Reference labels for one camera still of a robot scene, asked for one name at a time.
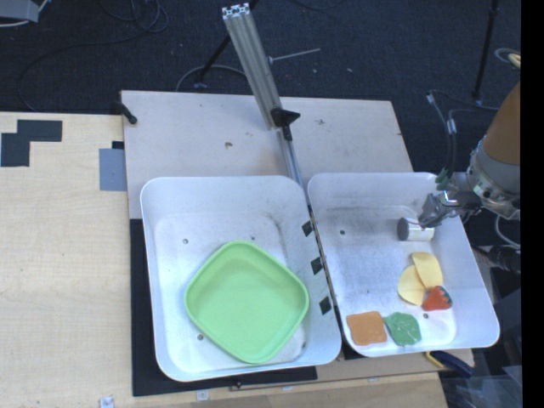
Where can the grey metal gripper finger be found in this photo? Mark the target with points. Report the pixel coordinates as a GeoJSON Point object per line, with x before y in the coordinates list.
{"type": "Point", "coordinates": [441, 216]}
{"type": "Point", "coordinates": [428, 211]}

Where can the white plastic tray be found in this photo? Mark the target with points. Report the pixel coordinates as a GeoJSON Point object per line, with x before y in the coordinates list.
{"type": "Point", "coordinates": [365, 249]}
{"type": "Point", "coordinates": [170, 211]}

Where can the green leaf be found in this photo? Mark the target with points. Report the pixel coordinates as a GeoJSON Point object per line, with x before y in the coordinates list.
{"type": "Point", "coordinates": [404, 329]}

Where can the green plate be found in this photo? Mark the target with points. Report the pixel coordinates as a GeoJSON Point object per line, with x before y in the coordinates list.
{"type": "Point", "coordinates": [246, 302]}

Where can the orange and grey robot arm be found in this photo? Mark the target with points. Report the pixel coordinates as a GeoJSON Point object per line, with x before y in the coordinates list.
{"type": "Point", "coordinates": [506, 130]}

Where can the black cylinder on white bracket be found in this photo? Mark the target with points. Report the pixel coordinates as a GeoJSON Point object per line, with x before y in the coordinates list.
{"type": "Point", "coordinates": [506, 258]}

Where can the orange square biscuit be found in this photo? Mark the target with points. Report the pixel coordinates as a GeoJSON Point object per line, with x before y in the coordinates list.
{"type": "Point", "coordinates": [366, 328]}

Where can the yellow round slice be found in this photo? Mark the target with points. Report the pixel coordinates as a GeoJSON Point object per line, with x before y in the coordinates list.
{"type": "Point", "coordinates": [409, 288]}
{"type": "Point", "coordinates": [428, 269]}

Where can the pale wood board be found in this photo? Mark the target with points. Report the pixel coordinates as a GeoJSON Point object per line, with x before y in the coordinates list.
{"type": "Point", "coordinates": [204, 143]}

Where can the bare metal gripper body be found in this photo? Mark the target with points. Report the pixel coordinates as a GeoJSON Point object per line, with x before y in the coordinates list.
{"type": "Point", "coordinates": [467, 200]}

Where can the white can with grey end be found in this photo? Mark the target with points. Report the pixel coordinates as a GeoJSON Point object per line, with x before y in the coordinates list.
{"type": "Point", "coordinates": [414, 233]}

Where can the red strawberry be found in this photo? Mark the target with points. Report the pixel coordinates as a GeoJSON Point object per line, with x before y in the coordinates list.
{"type": "Point", "coordinates": [437, 299]}

